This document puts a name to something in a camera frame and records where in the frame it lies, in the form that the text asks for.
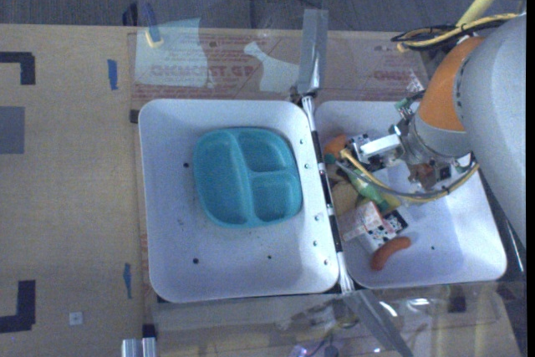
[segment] blue divided plate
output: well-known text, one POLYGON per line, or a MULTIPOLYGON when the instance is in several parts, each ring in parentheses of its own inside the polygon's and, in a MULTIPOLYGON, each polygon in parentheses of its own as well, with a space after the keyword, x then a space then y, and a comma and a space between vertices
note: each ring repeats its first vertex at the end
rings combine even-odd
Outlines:
POLYGON ((202 207, 224 227, 258 227, 288 220, 303 203, 298 168, 288 142, 263 128, 204 134, 193 152, 202 207))

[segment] toy sausage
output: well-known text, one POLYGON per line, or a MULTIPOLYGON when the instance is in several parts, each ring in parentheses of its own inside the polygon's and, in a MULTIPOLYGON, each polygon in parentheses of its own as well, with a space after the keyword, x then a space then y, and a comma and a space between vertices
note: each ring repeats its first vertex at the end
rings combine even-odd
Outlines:
POLYGON ((398 252, 399 250, 403 250, 404 248, 410 247, 411 244, 412 242, 408 237, 396 237, 387 241, 385 244, 375 250, 369 266, 374 271, 380 271, 383 269, 386 261, 390 256, 392 256, 392 254, 398 252))

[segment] blue tape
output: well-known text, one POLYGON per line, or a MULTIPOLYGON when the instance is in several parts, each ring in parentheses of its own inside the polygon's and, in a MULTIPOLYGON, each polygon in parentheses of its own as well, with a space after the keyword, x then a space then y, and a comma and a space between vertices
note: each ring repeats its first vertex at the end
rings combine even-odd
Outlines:
POLYGON ((119 89, 117 86, 117 62, 113 59, 108 60, 108 79, 110 80, 110 88, 112 91, 119 89))

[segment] yellow wire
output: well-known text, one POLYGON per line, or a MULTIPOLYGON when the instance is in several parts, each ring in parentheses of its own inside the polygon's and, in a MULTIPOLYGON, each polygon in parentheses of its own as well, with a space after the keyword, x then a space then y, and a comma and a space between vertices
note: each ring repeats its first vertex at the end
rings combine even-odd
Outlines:
POLYGON ((440 43, 444 40, 447 40, 448 38, 451 38, 461 32, 465 32, 466 30, 470 30, 471 28, 476 28, 482 24, 492 23, 493 21, 503 21, 503 20, 509 20, 517 17, 518 14, 516 13, 500 13, 497 15, 491 15, 490 17, 484 17, 479 18, 476 21, 473 21, 471 23, 467 23, 463 26, 459 26, 454 28, 453 30, 450 30, 449 32, 445 32, 441 34, 440 36, 437 36, 436 38, 430 39, 430 40, 423 40, 420 42, 400 42, 401 45, 404 47, 413 47, 413 48, 423 48, 432 46, 436 43, 440 43))
MULTIPOLYGON (((342 156, 342 158, 344 158, 344 159, 348 160, 349 162, 351 162, 351 164, 353 164, 355 167, 357 167, 362 172, 362 174, 364 174, 366 177, 368 177, 368 179, 370 179, 377 186, 383 187, 385 189, 388 189, 389 191, 396 192, 395 189, 392 189, 391 187, 389 187, 388 185, 386 185, 385 183, 380 181, 373 174, 371 174, 368 170, 366 170, 366 168, 360 162, 358 162, 354 158, 354 156, 351 155, 351 152, 350 152, 350 150, 348 148, 342 149, 340 151, 340 156, 342 156)), ((455 189, 459 188, 459 186, 461 186, 464 183, 466 183, 466 181, 468 181, 468 179, 474 175, 474 173, 478 170, 478 168, 479 168, 479 164, 475 164, 470 171, 468 171, 458 182, 455 183, 455 185, 453 185, 452 187, 450 187, 446 191, 439 192, 438 194, 436 194, 434 196, 413 198, 413 197, 410 197, 410 196, 398 195, 398 197, 403 198, 403 199, 405 199, 407 201, 418 202, 420 204, 424 203, 424 202, 436 201, 436 200, 438 200, 438 199, 440 199, 440 198, 442 198, 444 196, 449 195, 455 189)))

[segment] black tape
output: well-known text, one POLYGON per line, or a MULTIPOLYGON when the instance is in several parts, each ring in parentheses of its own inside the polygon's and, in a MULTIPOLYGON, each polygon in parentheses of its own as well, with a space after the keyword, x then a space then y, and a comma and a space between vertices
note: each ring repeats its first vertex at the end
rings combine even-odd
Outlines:
POLYGON ((17 313, 0 317, 0 334, 31 330, 35 324, 35 280, 19 281, 17 313))
POLYGON ((329 222, 331 223, 331 231, 333 233, 334 248, 336 253, 342 252, 342 240, 340 239, 340 231, 338 229, 338 223, 336 222, 336 216, 333 214, 329 216, 329 222))
POLYGON ((0 63, 19 63, 20 84, 35 85, 35 57, 32 53, 0 52, 0 63))
POLYGON ((131 109, 129 117, 131 124, 138 124, 140 121, 140 112, 138 110, 131 109))
POLYGON ((319 144, 319 136, 318 136, 318 132, 315 130, 315 131, 312 131, 312 142, 314 144, 314 151, 316 152, 316 160, 318 161, 318 163, 321 163, 324 161, 324 155, 321 151, 321 145, 319 144))
POLYGON ((319 172, 319 178, 321 179, 321 186, 324 189, 325 202, 328 206, 333 205, 333 199, 331 198, 331 192, 329 190, 329 183, 327 179, 327 173, 325 171, 319 172))
POLYGON ((143 324, 142 334, 144 338, 158 338, 156 326, 153 324, 143 324))

